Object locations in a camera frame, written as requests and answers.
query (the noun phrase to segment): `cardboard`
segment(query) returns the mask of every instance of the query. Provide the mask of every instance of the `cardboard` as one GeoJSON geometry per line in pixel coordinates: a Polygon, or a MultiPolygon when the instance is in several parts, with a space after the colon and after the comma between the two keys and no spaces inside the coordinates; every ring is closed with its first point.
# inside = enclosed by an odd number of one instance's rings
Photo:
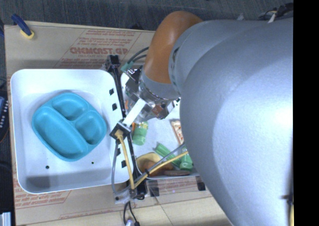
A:
{"type": "MultiPolygon", "coordinates": [[[[10,77],[20,69],[82,68],[99,69],[109,54],[117,54],[122,63],[139,50],[149,46],[153,31],[78,26],[41,22],[26,22],[35,33],[33,39],[20,34],[18,26],[5,26],[6,71],[10,77]]],[[[11,101],[10,85],[8,96],[11,101]]],[[[12,111],[9,105],[10,125],[12,111]]],[[[15,163],[14,137],[11,152],[14,182],[14,203],[17,225],[26,225],[123,210],[115,204],[111,186],[33,195],[18,184],[15,163]]],[[[136,208],[169,204],[211,197],[200,190],[198,178],[163,179],[149,183],[148,196],[159,190],[159,196],[148,197],[135,204],[136,208]]]]}

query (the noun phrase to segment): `black cable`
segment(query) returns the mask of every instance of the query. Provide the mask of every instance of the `black cable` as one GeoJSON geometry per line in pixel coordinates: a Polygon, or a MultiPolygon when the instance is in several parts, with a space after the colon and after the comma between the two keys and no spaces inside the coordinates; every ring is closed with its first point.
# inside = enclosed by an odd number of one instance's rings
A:
{"type": "Polygon", "coordinates": [[[127,210],[128,206],[130,207],[130,212],[131,212],[131,214],[132,214],[132,216],[133,216],[133,218],[134,218],[134,220],[135,220],[134,225],[140,225],[140,223],[136,220],[136,217],[135,217],[135,215],[134,215],[134,213],[133,213],[133,211],[132,211],[131,201],[128,201],[128,202],[125,204],[125,206],[124,206],[124,212],[123,212],[123,222],[124,222],[124,225],[126,225],[126,223],[127,223],[127,220],[125,219],[125,213],[126,213],[126,210],[127,210]]]}
{"type": "Polygon", "coordinates": [[[124,212],[123,212],[123,222],[124,222],[124,225],[126,225],[127,221],[125,220],[125,213],[126,213],[126,208],[128,207],[129,205],[129,202],[127,202],[124,206],[124,212]]]}
{"type": "Polygon", "coordinates": [[[134,220],[137,222],[138,220],[136,220],[136,217],[132,212],[131,201],[129,201],[129,207],[130,207],[130,211],[131,211],[131,214],[133,215],[134,220]]]}
{"type": "Polygon", "coordinates": [[[132,61],[133,61],[133,62],[136,62],[136,61],[138,61],[139,59],[144,58],[144,57],[146,57],[146,54],[144,54],[144,55],[142,55],[142,56],[138,56],[138,57],[134,58],[132,61]]]}
{"type": "Polygon", "coordinates": [[[142,52],[144,52],[145,50],[148,50],[148,49],[149,49],[149,47],[146,47],[146,48],[144,48],[144,49],[141,49],[141,50],[138,51],[137,53],[135,53],[135,54],[128,60],[128,63],[131,63],[135,57],[137,57],[139,54],[141,54],[142,52]]]}

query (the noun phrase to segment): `white basin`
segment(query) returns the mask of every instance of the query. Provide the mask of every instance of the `white basin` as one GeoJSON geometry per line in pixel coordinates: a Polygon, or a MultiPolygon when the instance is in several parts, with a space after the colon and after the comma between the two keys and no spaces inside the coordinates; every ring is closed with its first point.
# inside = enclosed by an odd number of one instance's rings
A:
{"type": "MultiPolygon", "coordinates": [[[[82,69],[24,69],[12,76],[10,86],[17,178],[25,191],[40,194],[111,184],[115,140],[109,134],[122,114],[115,83],[109,73],[82,69]],[[48,150],[31,125],[34,112],[64,92],[82,96],[107,123],[104,139],[88,155],[72,162],[62,160],[48,150]]],[[[122,168],[123,160],[121,152],[116,163],[116,183],[129,178],[127,168],[122,168]]]]}

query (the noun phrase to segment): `blue divided plate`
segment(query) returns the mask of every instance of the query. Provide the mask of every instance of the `blue divided plate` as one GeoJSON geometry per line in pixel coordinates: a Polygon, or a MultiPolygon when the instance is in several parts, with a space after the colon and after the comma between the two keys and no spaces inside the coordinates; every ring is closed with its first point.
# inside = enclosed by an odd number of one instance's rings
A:
{"type": "Polygon", "coordinates": [[[106,135],[102,116],[81,96],[63,93],[36,110],[32,128],[56,156],[77,161],[90,153],[106,135]]]}

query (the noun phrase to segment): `green bottle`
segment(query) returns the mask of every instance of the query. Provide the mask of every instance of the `green bottle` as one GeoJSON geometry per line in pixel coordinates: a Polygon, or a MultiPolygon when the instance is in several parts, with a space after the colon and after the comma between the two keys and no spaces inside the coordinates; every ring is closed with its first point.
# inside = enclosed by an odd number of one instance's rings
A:
{"type": "Polygon", "coordinates": [[[145,143],[145,136],[148,131],[149,124],[147,121],[141,122],[139,125],[136,126],[134,130],[134,135],[132,137],[133,144],[136,145],[143,145],[145,143]]]}
{"type": "MultiPolygon", "coordinates": [[[[182,152],[186,152],[187,148],[184,147],[182,152]]],[[[193,169],[193,161],[190,158],[190,155],[187,153],[185,156],[181,158],[181,164],[179,165],[179,169],[192,171],[193,169]]]]}

